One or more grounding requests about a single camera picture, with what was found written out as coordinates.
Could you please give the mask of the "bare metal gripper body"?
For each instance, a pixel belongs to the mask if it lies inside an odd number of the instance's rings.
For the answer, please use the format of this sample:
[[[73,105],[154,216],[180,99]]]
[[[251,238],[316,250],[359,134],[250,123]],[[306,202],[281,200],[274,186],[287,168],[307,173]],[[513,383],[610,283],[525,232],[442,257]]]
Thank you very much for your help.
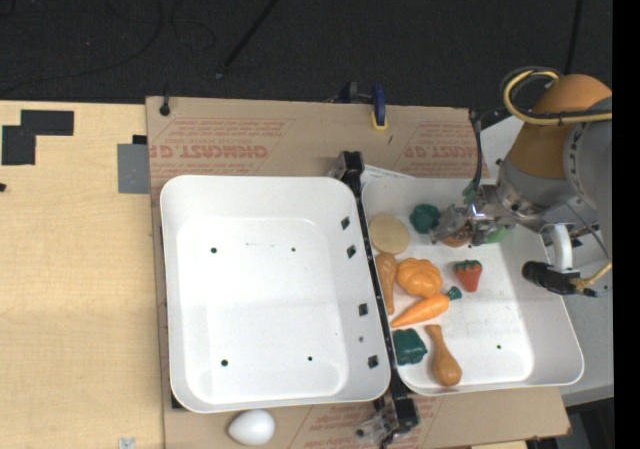
[[[500,242],[517,225],[535,226],[542,213],[540,206],[510,183],[469,184],[466,206],[473,225],[473,244]]]

